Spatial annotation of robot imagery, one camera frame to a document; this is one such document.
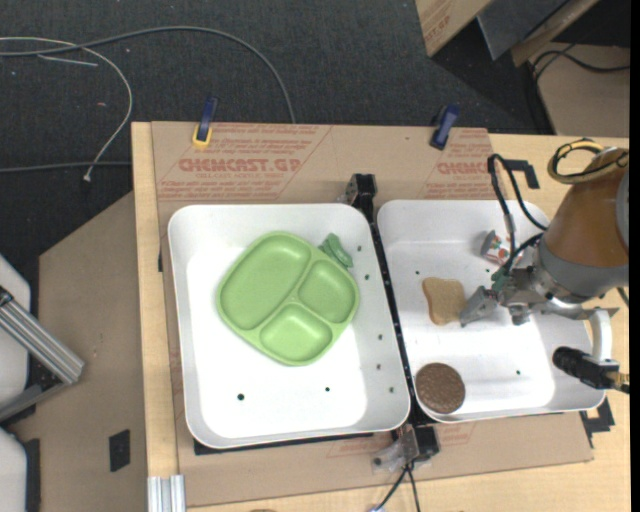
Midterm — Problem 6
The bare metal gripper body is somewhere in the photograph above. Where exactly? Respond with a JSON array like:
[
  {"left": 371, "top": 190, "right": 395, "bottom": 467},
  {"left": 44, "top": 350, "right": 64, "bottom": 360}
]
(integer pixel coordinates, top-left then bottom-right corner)
[{"left": 493, "top": 266, "right": 587, "bottom": 318}]

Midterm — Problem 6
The brown bread slice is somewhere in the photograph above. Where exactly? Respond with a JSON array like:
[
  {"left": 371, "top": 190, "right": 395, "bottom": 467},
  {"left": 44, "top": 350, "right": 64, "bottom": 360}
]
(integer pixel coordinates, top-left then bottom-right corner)
[{"left": 420, "top": 276, "right": 469, "bottom": 327}]

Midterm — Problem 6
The white plastic tray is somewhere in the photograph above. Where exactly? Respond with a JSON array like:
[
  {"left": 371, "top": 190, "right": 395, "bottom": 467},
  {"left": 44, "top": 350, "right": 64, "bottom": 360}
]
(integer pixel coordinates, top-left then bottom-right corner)
[
  {"left": 167, "top": 202, "right": 412, "bottom": 450},
  {"left": 375, "top": 198, "right": 608, "bottom": 424}
]

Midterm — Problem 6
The small white printed carton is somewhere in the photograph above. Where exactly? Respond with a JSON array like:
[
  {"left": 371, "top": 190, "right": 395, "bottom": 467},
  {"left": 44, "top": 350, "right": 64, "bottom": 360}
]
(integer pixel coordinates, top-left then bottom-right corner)
[{"left": 480, "top": 229, "right": 526, "bottom": 267}]

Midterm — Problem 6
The round brown biscuit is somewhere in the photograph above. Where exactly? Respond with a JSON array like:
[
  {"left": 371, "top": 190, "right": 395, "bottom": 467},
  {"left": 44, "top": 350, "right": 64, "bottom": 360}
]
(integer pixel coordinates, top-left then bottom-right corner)
[{"left": 414, "top": 362, "right": 468, "bottom": 416}]

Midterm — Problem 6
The green broccoli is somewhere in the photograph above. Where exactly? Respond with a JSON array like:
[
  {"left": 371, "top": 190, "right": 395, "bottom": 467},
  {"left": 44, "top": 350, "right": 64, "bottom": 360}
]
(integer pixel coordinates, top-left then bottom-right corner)
[{"left": 318, "top": 232, "right": 356, "bottom": 269}]

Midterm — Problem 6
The green divided plate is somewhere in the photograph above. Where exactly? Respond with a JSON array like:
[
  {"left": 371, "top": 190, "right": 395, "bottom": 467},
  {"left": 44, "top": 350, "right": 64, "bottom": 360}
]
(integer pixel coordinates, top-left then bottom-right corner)
[{"left": 215, "top": 230, "right": 362, "bottom": 368}]

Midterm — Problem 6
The brown cardboard board red print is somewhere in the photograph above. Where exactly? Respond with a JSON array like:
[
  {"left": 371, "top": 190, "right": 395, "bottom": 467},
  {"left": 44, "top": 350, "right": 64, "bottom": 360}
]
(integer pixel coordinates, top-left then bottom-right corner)
[{"left": 149, "top": 121, "right": 596, "bottom": 507}]

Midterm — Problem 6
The black cylinder on white bracket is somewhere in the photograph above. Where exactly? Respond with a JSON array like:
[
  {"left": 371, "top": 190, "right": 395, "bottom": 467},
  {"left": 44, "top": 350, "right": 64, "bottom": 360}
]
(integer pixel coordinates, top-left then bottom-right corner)
[{"left": 551, "top": 306, "right": 630, "bottom": 394}]

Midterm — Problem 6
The black block with thin wires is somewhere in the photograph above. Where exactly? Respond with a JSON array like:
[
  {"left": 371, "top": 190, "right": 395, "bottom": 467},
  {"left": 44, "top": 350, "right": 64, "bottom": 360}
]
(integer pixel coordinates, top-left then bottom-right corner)
[
  {"left": 344, "top": 172, "right": 377, "bottom": 211},
  {"left": 371, "top": 424, "right": 442, "bottom": 472}
]

